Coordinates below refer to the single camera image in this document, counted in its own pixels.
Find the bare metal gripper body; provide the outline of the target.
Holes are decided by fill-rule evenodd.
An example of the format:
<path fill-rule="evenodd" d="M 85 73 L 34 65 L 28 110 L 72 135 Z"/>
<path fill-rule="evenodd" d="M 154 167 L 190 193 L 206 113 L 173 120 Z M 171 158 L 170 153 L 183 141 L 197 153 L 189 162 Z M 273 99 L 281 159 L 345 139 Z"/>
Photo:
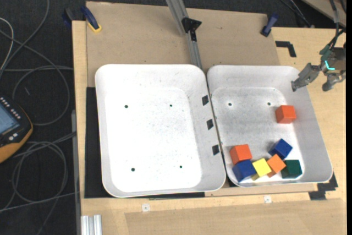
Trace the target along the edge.
<path fill-rule="evenodd" d="M 321 70 L 324 73 L 342 74 L 346 71 L 346 49 L 329 47 L 321 50 Z"/>

